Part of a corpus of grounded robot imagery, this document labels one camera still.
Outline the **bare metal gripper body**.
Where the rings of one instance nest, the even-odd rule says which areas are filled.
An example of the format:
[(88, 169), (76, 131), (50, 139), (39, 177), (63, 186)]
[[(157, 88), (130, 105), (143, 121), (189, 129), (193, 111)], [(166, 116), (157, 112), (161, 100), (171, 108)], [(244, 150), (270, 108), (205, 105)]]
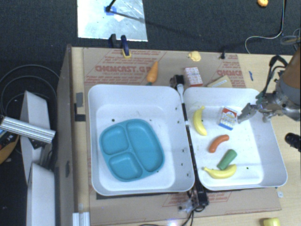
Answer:
[(274, 116), (287, 116), (293, 121), (301, 121), (300, 105), (280, 92), (261, 92), (256, 96), (257, 109), (263, 114), (263, 121), (269, 122)]

